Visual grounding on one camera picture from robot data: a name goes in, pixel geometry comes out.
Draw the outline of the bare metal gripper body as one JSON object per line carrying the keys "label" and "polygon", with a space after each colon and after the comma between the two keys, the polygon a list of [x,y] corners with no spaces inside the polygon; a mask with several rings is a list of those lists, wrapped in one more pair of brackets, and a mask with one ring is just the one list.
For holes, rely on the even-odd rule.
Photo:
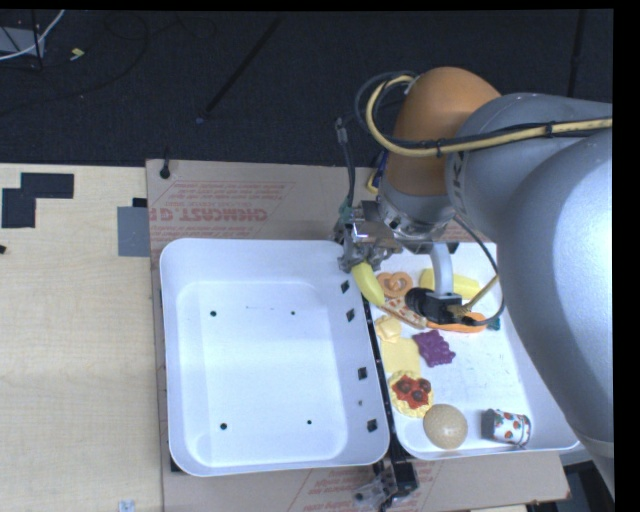
{"label": "bare metal gripper body", "polygon": [[368,260],[374,247],[428,254],[449,223],[449,207],[434,201],[413,212],[402,212],[387,200],[362,201],[341,221],[343,251]]}

